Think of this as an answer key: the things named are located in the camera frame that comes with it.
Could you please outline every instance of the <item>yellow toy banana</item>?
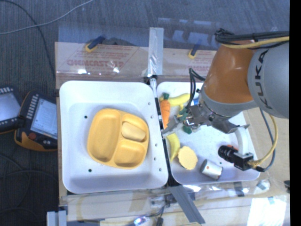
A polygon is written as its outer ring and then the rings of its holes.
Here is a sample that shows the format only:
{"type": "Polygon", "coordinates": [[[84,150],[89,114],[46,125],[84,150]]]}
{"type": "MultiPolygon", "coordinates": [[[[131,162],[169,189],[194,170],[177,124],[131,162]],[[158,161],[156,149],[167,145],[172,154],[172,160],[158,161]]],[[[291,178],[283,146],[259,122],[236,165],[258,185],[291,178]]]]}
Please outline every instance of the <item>yellow toy banana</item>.
{"type": "Polygon", "coordinates": [[[179,150],[180,150],[180,141],[178,136],[176,135],[176,133],[172,133],[168,136],[166,136],[166,138],[169,141],[170,147],[171,147],[171,153],[170,153],[170,163],[172,163],[172,161],[174,160],[174,158],[178,155],[179,150]]]}
{"type": "Polygon", "coordinates": [[[168,101],[170,103],[170,106],[180,106],[180,109],[183,109],[183,104],[189,101],[190,93],[184,93],[176,97],[169,97],[168,101]]]}

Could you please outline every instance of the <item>gray carpet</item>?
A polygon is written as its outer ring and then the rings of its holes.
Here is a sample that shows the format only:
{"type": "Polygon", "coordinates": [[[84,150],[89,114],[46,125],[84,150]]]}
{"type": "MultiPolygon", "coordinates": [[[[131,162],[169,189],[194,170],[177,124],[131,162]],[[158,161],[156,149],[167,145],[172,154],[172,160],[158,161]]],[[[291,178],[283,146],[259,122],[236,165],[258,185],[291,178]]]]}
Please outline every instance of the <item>gray carpet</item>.
{"type": "MultiPolygon", "coordinates": [[[[1,0],[0,33],[34,25],[8,1],[42,24],[88,0],[1,0]]],[[[85,42],[105,28],[120,44],[148,46],[148,29],[157,26],[165,29],[165,47],[191,48],[194,37],[185,33],[188,28],[207,35],[209,42],[201,49],[215,50],[210,38],[219,27],[236,34],[289,30],[290,0],[95,0],[40,31],[1,34],[0,86],[15,86],[23,97],[33,89],[52,96],[56,41],[85,42]]],[[[46,225],[47,211],[58,206],[56,152],[24,149],[10,132],[0,135],[0,155],[0,225],[46,225]]]]}

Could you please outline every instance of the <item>yellow plate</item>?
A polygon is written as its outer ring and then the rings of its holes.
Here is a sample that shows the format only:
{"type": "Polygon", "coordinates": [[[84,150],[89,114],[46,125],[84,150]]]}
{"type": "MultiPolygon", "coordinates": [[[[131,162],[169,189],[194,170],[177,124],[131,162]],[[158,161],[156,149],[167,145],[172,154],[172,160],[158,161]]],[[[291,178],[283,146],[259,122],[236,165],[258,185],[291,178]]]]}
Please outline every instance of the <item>yellow plate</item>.
{"type": "Polygon", "coordinates": [[[143,119],[107,108],[97,112],[93,118],[87,150],[99,163],[133,169],[144,161],[148,144],[149,128],[143,119]]]}

